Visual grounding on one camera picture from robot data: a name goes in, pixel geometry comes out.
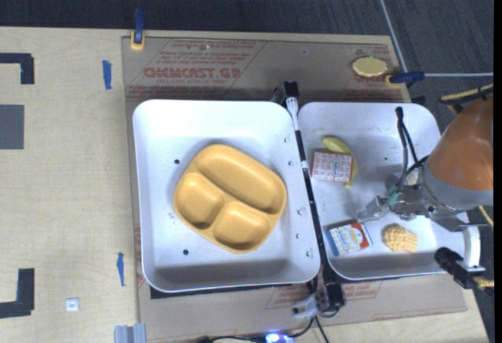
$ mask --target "toy sink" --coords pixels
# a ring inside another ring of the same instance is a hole
[[[311,102],[299,111],[309,166],[329,136],[345,142],[358,162],[351,188],[311,178],[329,265],[348,280],[443,273],[434,259],[438,248],[464,253],[462,233],[393,213],[365,223],[373,244],[363,250],[337,256],[326,241],[331,228],[353,221],[384,194],[385,180],[402,172],[398,106],[417,156],[430,154],[440,133],[434,116],[418,104]],[[293,284],[317,275],[318,243],[299,148],[283,106],[148,100],[134,111],[133,133],[142,265],[155,289]],[[239,186],[240,177],[246,182]],[[246,187],[249,178],[255,187]],[[459,217],[467,221],[465,213]],[[390,224],[416,234],[418,250],[385,246],[382,233]]]
[[[133,134],[142,265],[151,286],[172,293],[317,275],[318,244],[284,107],[148,100],[133,113]]]

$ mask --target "banana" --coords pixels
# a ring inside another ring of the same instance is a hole
[[[345,188],[347,189],[351,188],[355,174],[357,174],[358,172],[358,162],[355,159],[354,155],[352,155],[351,149],[344,142],[335,137],[324,137],[322,138],[322,143],[324,144],[324,146],[326,146],[330,151],[334,153],[343,153],[345,155],[352,156],[351,179],[349,182],[345,183]]]

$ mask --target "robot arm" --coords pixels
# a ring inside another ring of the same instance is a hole
[[[359,221],[391,211],[406,220],[424,215],[451,232],[463,232],[464,258],[443,247],[435,260],[461,286],[471,288],[473,278],[485,270],[479,266],[479,230],[457,215],[493,205],[493,97],[482,96],[458,113],[432,153],[419,162],[415,185],[393,185],[385,198],[377,196],[366,207]]]

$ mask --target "black square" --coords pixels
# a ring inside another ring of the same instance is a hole
[[[0,104],[0,149],[24,149],[22,104]]]

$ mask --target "black cable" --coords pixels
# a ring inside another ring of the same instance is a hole
[[[217,338],[212,338],[210,341],[213,343],[213,341],[217,340],[222,340],[222,339],[235,339],[235,340],[241,340],[241,341],[261,341],[258,340],[259,338],[238,338],[237,336],[218,336]]]
[[[322,318],[333,318],[338,313],[338,311],[340,311],[340,310],[336,309],[335,311],[332,311],[331,313],[320,312],[318,315],[321,316]]]
[[[405,123],[402,123],[402,130],[405,133],[406,140],[408,141],[409,145],[409,150],[411,151],[411,154],[413,156],[413,161],[416,163],[418,162],[417,154],[415,153],[415,147],[413,146],[413,142],[411,141],[411,136],[408,133],[408,129],[405,126]]]
[[[406,171],[408,170],[408,145],[406,143],[405,133],[404,133],[404,131],[402,129],[402,127],[404,126],[404,123],[402,121],[402,119],[404,117],[404,114],[402,112],[402,107],[397,107],[395,109],[395,114],[398,117],[398,133],[399,133],[399,138],[401,138],[402,155],[403,155],[403,158],[402,158],[402,161],[403,161],[403,164],[402,164],[402,175],[399,178],[399,181],[397,183],[398,191],[400,191],[402,189],[402,186],[405,183]]]
[[[406,171],[406,177],[408,177],[412,171],[414,171],[415,169],[418,169],[420,166],[422,166],[425,161],[429,159],[429,155],[427,156],[424,156],[422,159],[418,160],[417,162],[415,162],[409,169],[408,171]]]
[[[457,114],[464,110],[464,107],[460,104],[452,104],[451,107],[457,112]]]
[[[318,284],[318,275],[315,275],[315,277],[307,282],[307,288],[310,294],[313,294],[317,291],[317,284]]]
[[[329,340],[328,340],[328,337],[326,336],[326,334],[324,333],[324,330],[322,329],[322,326],[321,326],[321,323],[319,322],[319,318],[317,316],[314,317],[315,318],[315,322],[317,323],[317,326],[319,328],[319,331],[321,332],[321,335],[322,337],[324,338],[324,341],[326,343],[329,343]]]
[[[298,338],[299,336],[302,336],[303,334],[306,334],[307,331],[311,328],[313,322],[314,322],[314,318],[311,319],[311,321],[308,323],[308,325],[305,329],[298,332],[297,334],[292,334],[289,337],[294,339],[294,338]]]

